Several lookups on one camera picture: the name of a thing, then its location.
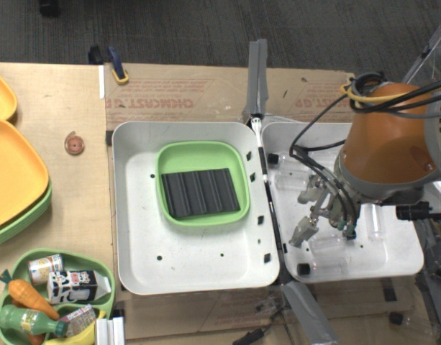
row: green plastic plate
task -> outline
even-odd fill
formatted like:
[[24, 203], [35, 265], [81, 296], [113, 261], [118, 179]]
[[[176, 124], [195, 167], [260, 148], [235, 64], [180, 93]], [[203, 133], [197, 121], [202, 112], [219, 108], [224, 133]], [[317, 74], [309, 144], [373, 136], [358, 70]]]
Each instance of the green plastic plate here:
[[4, 226], [0, 228], [0, 244], [12, 238], [14, 235], [17, 235], [41, 217], [48, 209], [52, 195], [53, 186], [49, 180], [47, 189], [41, 198], [33, 203], [25, 212], [16, 216], [12, 221], [5, 223]]
[[[22, 257], [15, 263], [10, 271], [11, 276], [13, 278], [21, 278], [28, 282], [30, 282], [29, 273], [28, 273], [28, 261], [39, 259], [43, 257], [47, 257], [53, 254], [61, 254], [63, 257], [63, 265], [65, 270], [96, 270], [101, 275], [108, 277], [110, 281], [110, 285], [112, 287], [112, 292], [110, 294], [106, 294], [102, 298], [91, 302], [92, 307], [96, 311], [96, 315], [99, 311], [105, 311], [106, 317], [109, 318], [112, 313], [113, 303], [114, 303], [114, 291], [115, 291], [115, 281], [113, 272], [102, 262], [83, 256], [82, 254], [76, 254], [72, 252], [57, 250], [57, 249], [47, 249], [47, 248], [39, 248], [34, 249]], [[35, 288], [45, 297], [47, 298], [47, 289], [46, 285], [36, 285]], [[8, 293], [7, 285], [3, 290], [3, 294], [0, 299], [0, 310], [3, 305], [10, 304], [12, 301], [11, 296]], [[78, 303], [64, 303], [54, 305], [54, 309], [59, 312], [60, 317], [69, 314], [76, 309], [83, 307], [85, 304]], [[8, 345], [30, 345], [30, 342], [26, 335], [21, 332], [0, 328], [0, 338], [4, 341], [5, 344]]]
[[[201, 216], [174, 218], [169, 214], [165, 198], [162, 174], [183, 173], [212, 169], [229, 169], [240, 204], [238, 211], [213, 213]], [[156, 160], [158, 197], [165, 217], [183, 226], [213, 226], [240, 220], [249, 210], [250, 197], [247, 176], [240, 154], [224, 142], [178, 142], [162, 148]]]

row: orange plate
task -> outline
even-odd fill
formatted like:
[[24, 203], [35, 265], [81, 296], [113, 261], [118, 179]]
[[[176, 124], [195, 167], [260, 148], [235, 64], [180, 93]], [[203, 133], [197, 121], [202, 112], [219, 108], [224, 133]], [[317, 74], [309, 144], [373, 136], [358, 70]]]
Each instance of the orange plate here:
[[14, 115], [17, 107], [17, 97], [0, 77], [0, 120], [8, 120]]
[[0, 120], [0, 225], [40, 198], [48, 182], [47, 168], [30, 143]]

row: dark floor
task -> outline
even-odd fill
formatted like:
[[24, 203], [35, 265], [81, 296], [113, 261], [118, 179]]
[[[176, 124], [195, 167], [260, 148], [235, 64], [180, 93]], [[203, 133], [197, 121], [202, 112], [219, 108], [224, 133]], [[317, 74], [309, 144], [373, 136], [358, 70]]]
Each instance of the dark floor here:
[[384, 70], [400, 80], [441, 24], [441, 0], [0, 0], [0, 61], [86, 64], [94, 43], [122, 61], [247, 66], [268, 40], [269, 68]]

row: green toy bottle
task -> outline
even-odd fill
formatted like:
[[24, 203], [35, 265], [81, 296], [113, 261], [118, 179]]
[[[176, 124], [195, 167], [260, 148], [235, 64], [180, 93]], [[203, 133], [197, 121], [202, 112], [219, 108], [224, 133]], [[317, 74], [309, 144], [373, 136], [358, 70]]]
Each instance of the green toy bottle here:
[[67, 326], [66, 322], [54, 321], [38, 310], [18, 308], [12, 304], [5, 305], [0, 310], [0, 327], [12, 328], [29, 335], [50, 332], [64, 336]]

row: white strip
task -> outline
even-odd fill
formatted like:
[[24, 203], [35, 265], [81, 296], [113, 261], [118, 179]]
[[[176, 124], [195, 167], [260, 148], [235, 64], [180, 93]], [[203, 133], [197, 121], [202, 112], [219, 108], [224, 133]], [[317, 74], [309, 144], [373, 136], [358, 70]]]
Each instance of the white strip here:
[[105, 98], [105, 67], [99, 66], [99, 98]]

